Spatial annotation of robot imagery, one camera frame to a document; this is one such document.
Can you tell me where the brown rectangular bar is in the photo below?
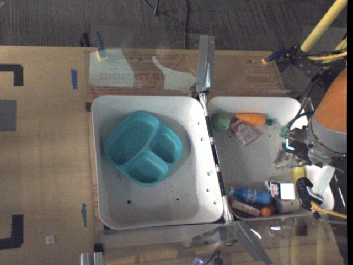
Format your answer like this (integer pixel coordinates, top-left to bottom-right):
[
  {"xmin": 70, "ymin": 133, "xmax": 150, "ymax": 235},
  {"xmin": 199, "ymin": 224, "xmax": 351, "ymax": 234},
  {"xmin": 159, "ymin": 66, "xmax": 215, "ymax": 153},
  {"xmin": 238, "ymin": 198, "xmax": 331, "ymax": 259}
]
[{"xmin": 229, "ymin": 199, "xmax": 261, "ymax": 218}]

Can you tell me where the yellow banana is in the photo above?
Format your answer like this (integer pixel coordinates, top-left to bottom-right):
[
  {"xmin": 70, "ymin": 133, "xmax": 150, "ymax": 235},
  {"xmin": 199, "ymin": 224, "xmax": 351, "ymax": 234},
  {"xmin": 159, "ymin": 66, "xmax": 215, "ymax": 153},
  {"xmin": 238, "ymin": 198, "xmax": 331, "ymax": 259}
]
[{"xmin": 293, "ymin": 166, "xmax": 307, "ymax": 187}]

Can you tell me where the teal divided plate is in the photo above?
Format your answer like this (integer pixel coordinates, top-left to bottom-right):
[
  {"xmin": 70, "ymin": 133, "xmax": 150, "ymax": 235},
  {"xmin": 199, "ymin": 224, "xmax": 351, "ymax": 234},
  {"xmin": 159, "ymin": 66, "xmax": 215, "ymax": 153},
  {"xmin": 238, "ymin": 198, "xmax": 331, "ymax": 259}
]
[{"xmin": 103, "ymin": 110, "xmax": 184, "ymax": 187}]

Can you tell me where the red and white packet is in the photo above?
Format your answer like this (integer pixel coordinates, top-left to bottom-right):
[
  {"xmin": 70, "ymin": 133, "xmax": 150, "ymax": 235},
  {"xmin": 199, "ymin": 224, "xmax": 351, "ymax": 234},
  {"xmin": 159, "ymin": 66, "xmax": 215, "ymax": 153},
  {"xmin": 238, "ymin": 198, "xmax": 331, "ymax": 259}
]
[{"xmin": 229, "ymin": 119, "xmax": 259, "ymax": 147}]

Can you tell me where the red and white carton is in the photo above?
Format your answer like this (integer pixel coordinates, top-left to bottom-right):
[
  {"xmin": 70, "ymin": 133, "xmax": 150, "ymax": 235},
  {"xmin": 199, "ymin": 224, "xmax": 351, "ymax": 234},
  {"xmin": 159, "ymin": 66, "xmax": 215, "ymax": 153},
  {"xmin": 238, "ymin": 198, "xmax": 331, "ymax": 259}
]
[{"xmin": 264, "ymin": 180, "xmax": 296, "ymax": 200}]

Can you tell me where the white plastic tray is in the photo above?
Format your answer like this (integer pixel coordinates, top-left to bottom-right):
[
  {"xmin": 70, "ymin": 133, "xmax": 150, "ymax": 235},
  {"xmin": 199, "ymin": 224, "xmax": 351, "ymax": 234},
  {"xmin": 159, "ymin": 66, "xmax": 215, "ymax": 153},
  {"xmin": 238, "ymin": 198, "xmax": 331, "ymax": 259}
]
[
  {"xmin": 90, "ymin": 94, "xmax": 224, "ymax": 230},
  {"xmin": 206, "ymin": 96, "xmax": 336, "ymax": 221}
]

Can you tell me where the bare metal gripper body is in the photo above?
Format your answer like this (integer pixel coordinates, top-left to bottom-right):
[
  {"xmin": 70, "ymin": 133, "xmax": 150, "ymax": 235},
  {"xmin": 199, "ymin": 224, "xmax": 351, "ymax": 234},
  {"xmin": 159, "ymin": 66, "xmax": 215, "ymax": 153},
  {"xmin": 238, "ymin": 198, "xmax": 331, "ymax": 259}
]
[{"xmin": 285, "ymin": 126, "xmax": 324, "ymax": 167}]

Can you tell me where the green toy cabbage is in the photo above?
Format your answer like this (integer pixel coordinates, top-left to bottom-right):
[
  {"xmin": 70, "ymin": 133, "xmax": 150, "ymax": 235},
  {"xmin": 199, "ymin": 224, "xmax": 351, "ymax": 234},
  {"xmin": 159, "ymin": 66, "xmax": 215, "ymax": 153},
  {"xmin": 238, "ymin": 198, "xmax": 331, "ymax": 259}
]
[{"xmin": 211, "ymin": 112, "xmax": 232, "ymax": 132}]

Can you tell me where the orange toy carrot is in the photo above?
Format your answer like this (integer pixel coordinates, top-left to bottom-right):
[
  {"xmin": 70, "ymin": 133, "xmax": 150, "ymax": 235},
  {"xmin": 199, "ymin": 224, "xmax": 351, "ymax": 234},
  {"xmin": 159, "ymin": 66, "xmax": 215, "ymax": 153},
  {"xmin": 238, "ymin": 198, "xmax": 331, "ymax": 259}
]
[{"xmin": 234, "ymin": 112, "xmax": 274, "ymax": 126}]

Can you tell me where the small grey can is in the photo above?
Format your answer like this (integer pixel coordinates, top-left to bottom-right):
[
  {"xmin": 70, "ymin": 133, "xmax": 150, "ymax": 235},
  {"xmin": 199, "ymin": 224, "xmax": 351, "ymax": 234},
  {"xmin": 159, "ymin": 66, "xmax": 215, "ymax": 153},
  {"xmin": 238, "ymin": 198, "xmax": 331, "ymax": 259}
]
[{"xmin": 272, "ymin": 197, "xmax": 301, "ymax": 214}]

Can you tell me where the blue plastic bottle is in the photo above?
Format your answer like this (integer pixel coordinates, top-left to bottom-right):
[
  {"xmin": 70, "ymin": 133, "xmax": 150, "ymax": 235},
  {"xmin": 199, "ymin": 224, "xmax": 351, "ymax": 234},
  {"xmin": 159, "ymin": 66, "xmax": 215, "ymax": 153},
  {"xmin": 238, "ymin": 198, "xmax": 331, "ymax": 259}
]
[{"xmin": 227, "ymin": 185, "xmax": 272, "ymax": 206}]

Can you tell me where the small orange ball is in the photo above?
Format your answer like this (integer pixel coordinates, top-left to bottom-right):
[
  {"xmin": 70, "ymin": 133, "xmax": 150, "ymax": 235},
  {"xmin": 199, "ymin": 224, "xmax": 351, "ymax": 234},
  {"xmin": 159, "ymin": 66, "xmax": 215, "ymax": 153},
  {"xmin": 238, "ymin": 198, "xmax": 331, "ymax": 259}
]
[{"xmin": 260, "ymin": 205, "xmax": 277, "ymax": 218}]

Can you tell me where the black cylinder on white bracket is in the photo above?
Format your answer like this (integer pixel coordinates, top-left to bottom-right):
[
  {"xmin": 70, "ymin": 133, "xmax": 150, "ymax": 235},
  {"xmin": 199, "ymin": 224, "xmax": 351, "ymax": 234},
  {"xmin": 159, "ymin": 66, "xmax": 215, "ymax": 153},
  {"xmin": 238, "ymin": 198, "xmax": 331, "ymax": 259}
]
[{"xmin": 296, "ymin": 165, "xmax": 335, "ymax": 207}]

